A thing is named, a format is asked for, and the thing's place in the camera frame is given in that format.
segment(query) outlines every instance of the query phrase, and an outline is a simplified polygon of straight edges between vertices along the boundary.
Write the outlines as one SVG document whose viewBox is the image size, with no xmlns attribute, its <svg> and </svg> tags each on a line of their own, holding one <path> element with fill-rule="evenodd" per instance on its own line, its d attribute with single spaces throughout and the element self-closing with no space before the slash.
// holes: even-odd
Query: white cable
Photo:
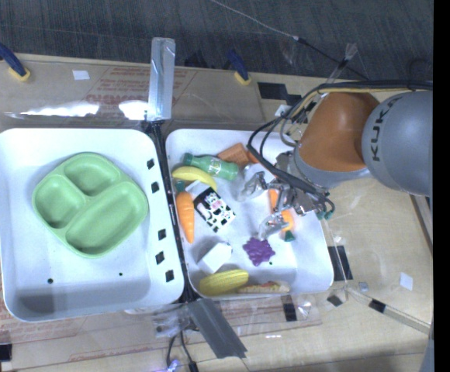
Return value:
<svg viewBox="0 0 450 372">
<path fill-rule="evenodd" d="M 224 7 L 225 9 L 228 9 L 229 11 L 235 12 L 236 14 L 238 14 L 238 15 L 240 15 L 240 16 L 243 16 L 243 17 L 245 17 L 245 18 L 247 18 L 247 19 L 250 19 L 251 21 L 256 22 L 258 25 L 263 26 L 264 28 L 269 29 L 269 30 L 271 30 L 272 32 L 280 33 L 280 34 L 282 34 L 282 35 L 284 35 L 284 36 L 287 36 L 287 37 L 292 37 L 292 38 L 295 39 L 295 40 L 299 39 L 298 36 L 294 36 L 293 34 L 289 34 L 289 33 L 284 32 L 284 31 L 282 31 L 282 30 L 279 30 L 279 29 L 276 29 L 276 28 L 274 28 L 274 27 L 271 27 L 270 25 L 267 25 L 266 23 L 263 23 L 263 22 L 261 22 L 261 21 L 258 21 L 256 18 L 253 18 L 252 16 L 250 16 L 250 15 L 248 15 L 248 14 L 244 14 L 244 13 L 241 12 L 241 11 L 238 11 L 238 10 L 236 10 L 236 9 L 233 9 L 232 7 L 229 7 L 228 5 L 223 4 L 222 2 L 219 2 L 219 1 L 217 1 L 217 0 L 210 0 L 210 1 L 213 2 L 213 3 L 215 3 L 215 4 L 218 4 L 218 5 L 221 6 L 221 7 Z"/>
<path fill-rule="evenodd" d="M 368 71 L 366 70 L 365 63 L 363 62 L 362 55 L 360 53 L 358 54 L 358 58 L 359 58 L 359 61 L 362 63 L 363 70 L 365 71 L 365 74 L 366 74 L 366 78 L 370 79 L 370 75 L 368 74 Z"/>
</svg>

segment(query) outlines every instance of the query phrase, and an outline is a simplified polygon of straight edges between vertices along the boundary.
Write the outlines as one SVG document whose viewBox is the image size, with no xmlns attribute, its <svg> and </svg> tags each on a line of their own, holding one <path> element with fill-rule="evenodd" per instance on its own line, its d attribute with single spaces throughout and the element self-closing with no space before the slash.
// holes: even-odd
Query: white label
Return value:
<svg viewBox="0 0 450 372">
<path fill-rule="evenodd" d="M 73 78 L 75 80 L 90 80 L 91 77 L 88 75 L 87 71 L 72 71 Z"/>
<path fill-rule="evenodd" d="M 287 112 L 287 109 L 290 109 L 289 105 L 280 105 L 277 111 L 275 112 L 276 117 L 280 117 Z"/>
<path fill-rule="evenodd" d="M 401 273 L 400 278 L 400 285 L 401 287 L 405 287 L 406 289 L 409 289 L 410 291 L 413 290 L 413 278 L 406 273 Z"/>
</svg>

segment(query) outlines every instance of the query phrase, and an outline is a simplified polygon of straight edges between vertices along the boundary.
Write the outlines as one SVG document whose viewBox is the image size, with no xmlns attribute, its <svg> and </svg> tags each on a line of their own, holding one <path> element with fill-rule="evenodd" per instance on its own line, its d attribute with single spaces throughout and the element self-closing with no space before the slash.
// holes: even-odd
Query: plastic bottle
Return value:
<svg viewBox="0 0 450 372">
<path fill-rule="evenodd" d="M 233 181 L 239 172 L 239 166 L 235 163 L 229 163 L 214 156 L 196 157 L 191 153 L 184 154 L 184 165 L 197 167 L 211 176 L 222 177 L 228 181 Z"/>
</svg>

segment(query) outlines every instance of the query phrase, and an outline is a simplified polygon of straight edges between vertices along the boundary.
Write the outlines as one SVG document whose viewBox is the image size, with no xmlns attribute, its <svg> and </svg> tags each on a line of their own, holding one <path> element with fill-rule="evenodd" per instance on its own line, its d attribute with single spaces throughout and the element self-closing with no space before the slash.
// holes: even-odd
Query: green plastic tray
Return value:
<svg viewBox="0 0 450 372">
<path fill-rule="evenodd" d="M 101 257 L 142 223 L 149 209 L 142 189 L 112 161 L 79 153 L 34 189 L 33 210 L 70 250 Z"/>
</svg>

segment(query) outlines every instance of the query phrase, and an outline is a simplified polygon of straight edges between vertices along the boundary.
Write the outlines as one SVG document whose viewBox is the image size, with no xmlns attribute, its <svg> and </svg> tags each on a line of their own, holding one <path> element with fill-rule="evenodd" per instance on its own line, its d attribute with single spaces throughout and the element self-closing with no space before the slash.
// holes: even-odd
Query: white sink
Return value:
<svg viewBox="0 0 450 372">
<path fill-rule="evenodd" d="M 136 230 L 99 258 L 69 250 L 32 207 L 39 181 L 81 152 L 109 158 L 140 186 L 149 202 L 148 215 Z M 9 129 L 1 133 L 0 254 L 6 308 L 24 321 L 176 301 L 184 280 L 151 138 L 133 129 Z"/>
</svg>

